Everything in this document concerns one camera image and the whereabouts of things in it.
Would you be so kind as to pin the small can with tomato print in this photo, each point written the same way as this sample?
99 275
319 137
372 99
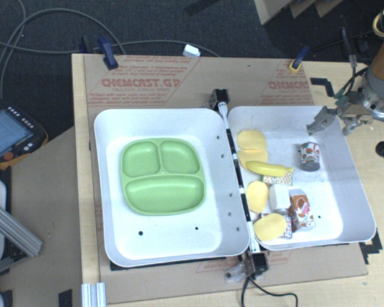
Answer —
310 155

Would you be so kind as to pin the yellow oval crisp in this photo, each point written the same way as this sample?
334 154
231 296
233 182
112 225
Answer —
254 155
257 197
251 138
269 226

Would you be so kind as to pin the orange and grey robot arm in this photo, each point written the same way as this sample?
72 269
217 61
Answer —
380 59

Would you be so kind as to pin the yellow banana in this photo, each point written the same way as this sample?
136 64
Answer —
268 168

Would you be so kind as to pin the small white bottle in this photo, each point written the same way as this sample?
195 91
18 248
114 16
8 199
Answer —
279 197

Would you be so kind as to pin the orange and white carton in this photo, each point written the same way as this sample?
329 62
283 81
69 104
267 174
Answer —
302 209

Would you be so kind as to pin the green and orange packet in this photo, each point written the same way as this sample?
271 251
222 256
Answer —
280 179

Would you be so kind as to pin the white plastic tray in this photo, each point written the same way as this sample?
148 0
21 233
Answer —
166 241
339 187

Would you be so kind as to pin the brown cardboard board, red print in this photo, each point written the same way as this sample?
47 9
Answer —
179 82

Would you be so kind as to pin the green divided plate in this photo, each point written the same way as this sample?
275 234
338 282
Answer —
163 190

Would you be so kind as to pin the thin black and white rod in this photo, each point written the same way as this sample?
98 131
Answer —
233 152

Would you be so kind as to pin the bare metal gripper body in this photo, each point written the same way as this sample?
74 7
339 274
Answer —
368 105

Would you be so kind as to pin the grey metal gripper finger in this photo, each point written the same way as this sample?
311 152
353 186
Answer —
321 118
349 126

